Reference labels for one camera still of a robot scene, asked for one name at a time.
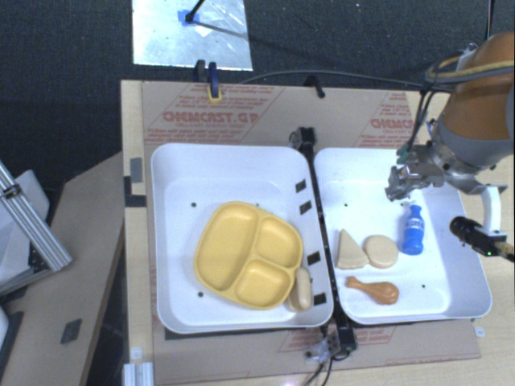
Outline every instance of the blue bottle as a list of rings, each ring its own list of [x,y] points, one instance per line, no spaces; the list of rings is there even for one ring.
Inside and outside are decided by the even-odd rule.
[[[424,245],[424,219],[420,215],[422,208],[417,204],[410,206],[410,216],[404,226],[404,241],[402,242],[402,252],[410,255],[422,253]]]

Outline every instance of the toy bread roll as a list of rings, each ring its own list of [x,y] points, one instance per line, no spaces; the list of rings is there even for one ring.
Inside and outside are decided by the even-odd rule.
[[[299,267],[295,272],[295,283],[286,303],[294,312],[300,312],[311,307],[312,298],[309,272],[304,267]]]
[[[359,269],[369,263],[369,258],[353,238],[342,229],[336,267],[339,269]]]
[[[379,269],[393,266],[399,257],[397,245],[386,236],[370,236],[364,243],[364,249],[370,264]]]

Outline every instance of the yellow plate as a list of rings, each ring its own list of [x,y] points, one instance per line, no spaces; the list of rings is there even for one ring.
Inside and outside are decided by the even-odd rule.
[[[203,285],[254,309],[283,303],[303,258],[293,226],[242,202],[221,205],[197,245],[194,269]]]

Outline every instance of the black cable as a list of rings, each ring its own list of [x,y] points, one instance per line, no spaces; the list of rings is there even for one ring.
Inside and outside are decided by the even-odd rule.
[[[422,124],[424,123],[424,120],[427,116],[427,110],[429,109],[429,104],[431,100],[433,99],[433,96],[440,92],[439,90],[434,90],[429,93],[429,96],[426,100],[427,92],[421,92],[420,101],[418,103],[417,112],[415,114],[414,119],[414,125],[413,125],[413,131],[411,132],[411,137],[406,143],[408,145],[408,151],[411,150],[411,147],[413,147],[413,143],[415,141],[415,138],[417,137],[417,133],[422,127]]]
[[[490,31],[492,30],[493,20],[493,7],[496,4],[496,0],[488,0],[488,15],[486,18],[486,32],[484,33],[484,39],[490,39]]]
[[[325,376],[325,379],[323,380],[323,383],[320,386],[325,386],[329,380],[329,376],[331,375],[332,370],[332,362],[341,362],[342,360],[347,359],[350,356],[350,352],[345,353],[345,355],[341,357],[337,357],[338,355],[334,355],[331,360],[329,360],[329,366],[328,366],[328,373]],[[319,368],[316,370],[315,373],[313,373],[313,376],[311,376],[307,382],[304,384],[304,386],[309,386],[313,380],[316,379],[316,377],[321,373],[323,370],[323,363],[319,365]]]
[[[247,84],[255,80],[265,79],[266,77],[273,76],[285,76],[291,74],[327,74],[333,76],[346,76],[346,77],[355,77],[357,79],[365,79],[365,80],[375,80],[375,81],[384,81],[386,83],[395,83],[395,84],[403,84],[405,86],[411,86],[414,88],[420,88],[419,83],[414,83],[412,81],[405,80],[397,80],[397,79],[388,79],[385,77],[375,77],[375,76],[367,76],[363,74],[349,73],[349,72],[337,72],[332,70],[311,70],[311,69],[303,69],[303,70],[283,70],[280,72],[270,72],[265,74],[260,74],[258,76],[250,77],[249,79],[242,80],[238,84]]]
[[[307,380],[307,382],[304,384],[304,386],[309,386],[309,385],[311,384],[311,382],[312,382],[313,380],[315,380],[315,379],[316,379],[316,377],[320,374],[320,372],[322,371],[322,369],[323,369],[323,363],[321,363],[321,364],[319,365],[319,368],[318,368],[318,369],[316,369],[316,372],[315,372],[315,373],[313,373],[313,376],[311,376],[311,377]]]
[[[325,386],[329,380],[329,376],[331,375],[331,369],[332,369],[332,359],[329,360],[329,366],[328,366],[328,373],[325,376],[325,379],[323,380],[323,383],[320,386]]]

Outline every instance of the wooden board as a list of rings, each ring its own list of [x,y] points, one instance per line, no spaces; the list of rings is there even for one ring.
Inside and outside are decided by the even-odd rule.
[[[67,268],[6,304],[23,320],[3,385],[84,385],[123,247],[122,155],[66,183],[52,231],[73,257]],[[61,344],[68,322],[78,338]]]

